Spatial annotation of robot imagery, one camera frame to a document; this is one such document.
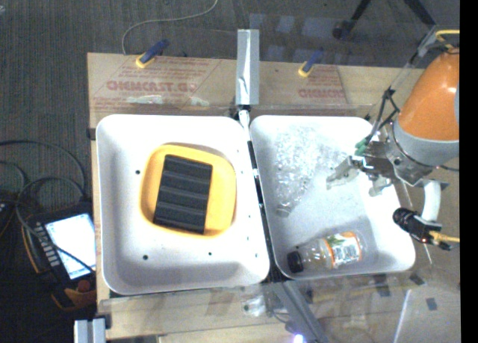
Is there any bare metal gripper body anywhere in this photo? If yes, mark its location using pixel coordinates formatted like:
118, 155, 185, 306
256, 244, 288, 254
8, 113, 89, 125
353, 124, 450, 188

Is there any white plastic tray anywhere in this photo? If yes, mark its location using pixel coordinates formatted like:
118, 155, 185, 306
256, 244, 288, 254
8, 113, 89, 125
248, 114, 417, 281
95, 113, 271, 296

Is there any crushed clear plastic bottle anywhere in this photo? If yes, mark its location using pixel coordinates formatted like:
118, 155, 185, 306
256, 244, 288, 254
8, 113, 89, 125
273, 126, 349, 219

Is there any clear bottle with orange label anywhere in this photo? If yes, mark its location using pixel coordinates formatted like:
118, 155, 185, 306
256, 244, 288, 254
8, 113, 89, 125
286, 230, 366, 275

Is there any yellow plate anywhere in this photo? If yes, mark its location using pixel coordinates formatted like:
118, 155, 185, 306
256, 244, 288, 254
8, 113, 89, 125
139, 143, 238, 238

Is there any black ribbed block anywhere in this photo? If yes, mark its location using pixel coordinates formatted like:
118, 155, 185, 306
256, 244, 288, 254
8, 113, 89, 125
152, 153, 214, 235

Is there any brown cardboard board red print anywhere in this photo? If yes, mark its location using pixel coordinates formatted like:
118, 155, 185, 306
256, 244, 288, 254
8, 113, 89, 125
86, 52, 425, 339

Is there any black cylinder on white bracket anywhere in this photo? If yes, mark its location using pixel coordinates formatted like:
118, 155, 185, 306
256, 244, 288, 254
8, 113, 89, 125
391, 180, 444, 244

